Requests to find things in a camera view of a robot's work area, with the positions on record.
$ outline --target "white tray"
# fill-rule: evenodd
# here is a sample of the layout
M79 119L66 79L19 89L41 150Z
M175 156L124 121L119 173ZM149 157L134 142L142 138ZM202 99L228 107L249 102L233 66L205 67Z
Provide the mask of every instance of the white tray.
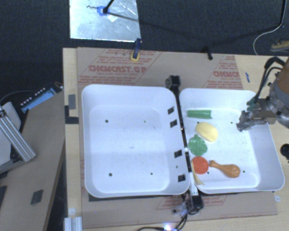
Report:
M91 195L187 191L190 182L180 121L170 90L89 85L82 92L82 111L85 185Z
M236 164L241 169L238 178L229 178L220 170L209 167L209 174L198 175L204 193L239 193L273 191L283 187L285 178L274 146L269 126L253 126L239 132L236 123L246 102L254 92L247 90L184 89L180 103L187 142L195 135L197 122L214 125L219 137L206 141L208 151L202 157L219 164ZM187 110L211 110L212 119L187 117Z

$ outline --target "metal plate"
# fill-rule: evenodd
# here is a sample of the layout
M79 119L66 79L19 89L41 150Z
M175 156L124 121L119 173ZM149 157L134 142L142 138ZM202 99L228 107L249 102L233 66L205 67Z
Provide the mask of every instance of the metal plate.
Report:
M110 0L69 0L70 37L134 42L141 38L136 0L115 0L107 15L100 15L98 7Z

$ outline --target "cardboard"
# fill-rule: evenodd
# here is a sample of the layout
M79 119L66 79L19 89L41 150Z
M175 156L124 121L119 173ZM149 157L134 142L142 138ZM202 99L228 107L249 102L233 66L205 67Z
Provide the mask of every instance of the cardboard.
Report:
M130 60L131 50L78 48L79 137L83 228L124 226L180 221L172 209L182 203L181 196L97 199L84 186L81 92L87 85L114 84L164 86L170 75L181 78L185 88L241 90L242 83L233 55L160 51L140 51L138 62ZM271 192L208 195L204 208L189 220L276 215Z

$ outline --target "toy food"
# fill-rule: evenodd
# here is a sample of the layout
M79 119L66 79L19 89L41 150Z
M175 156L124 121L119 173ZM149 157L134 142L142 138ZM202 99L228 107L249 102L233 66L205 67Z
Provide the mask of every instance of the toy food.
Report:
M192 160L193 170L196 174L203 175L208 172L209 163L202 156L196 156Z
M188 142L188 148L192 152L192 154L196 156L202 156L204 153L207 152L208 147L205 141L199 137L197 134L192 137Z
M196 132L208 141L214 142L217 140L217 129L207 122L199 122L196 126Z
M188 110L187 117L212 119L211 110Z
M214 160L210 161L210 167L218 168L221 170L226 176L230 178L236 178L240 175L240 168L234 164L220 165Z

